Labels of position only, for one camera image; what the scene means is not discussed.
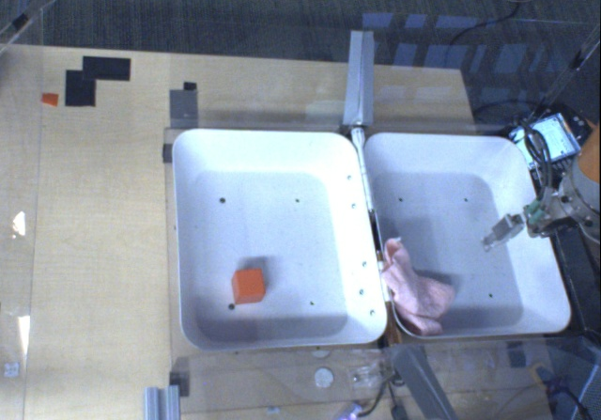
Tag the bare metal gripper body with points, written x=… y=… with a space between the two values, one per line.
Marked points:
x=554 y=216

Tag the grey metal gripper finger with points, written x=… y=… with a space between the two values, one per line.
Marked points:
x=509 y=224

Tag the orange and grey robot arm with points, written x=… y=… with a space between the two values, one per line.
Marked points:
x=589 y=174

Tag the white plastic tray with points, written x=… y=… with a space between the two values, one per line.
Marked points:
x=451 y=221
x=282 y=239

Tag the pink cloth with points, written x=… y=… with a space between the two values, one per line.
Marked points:
x=415 y=298

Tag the thin black and white rod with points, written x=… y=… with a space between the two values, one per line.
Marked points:
x=359 y=145

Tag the pale wood board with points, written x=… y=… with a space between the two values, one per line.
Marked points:
x=282 y=98

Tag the orange cube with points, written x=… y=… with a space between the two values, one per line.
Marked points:
x=249 y=286

